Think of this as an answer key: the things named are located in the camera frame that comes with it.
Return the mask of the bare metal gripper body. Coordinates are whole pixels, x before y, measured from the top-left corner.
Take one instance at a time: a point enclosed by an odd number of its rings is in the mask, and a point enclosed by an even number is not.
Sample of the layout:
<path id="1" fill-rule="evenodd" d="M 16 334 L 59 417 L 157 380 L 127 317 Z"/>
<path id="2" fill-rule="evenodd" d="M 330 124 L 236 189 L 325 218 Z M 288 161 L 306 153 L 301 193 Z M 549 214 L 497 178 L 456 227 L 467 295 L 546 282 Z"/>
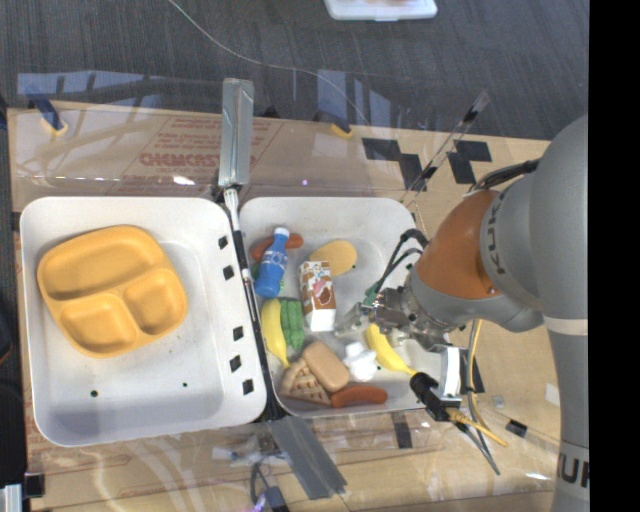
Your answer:
<path id="1" fill-rule="evenodd" d="M 416 341 L 424 350 L 449 344 L 449 325 L 424 311 L 408 287 L 383 289 L 374 302 L 372 322 L 393 347 L 409 340 Z"/>

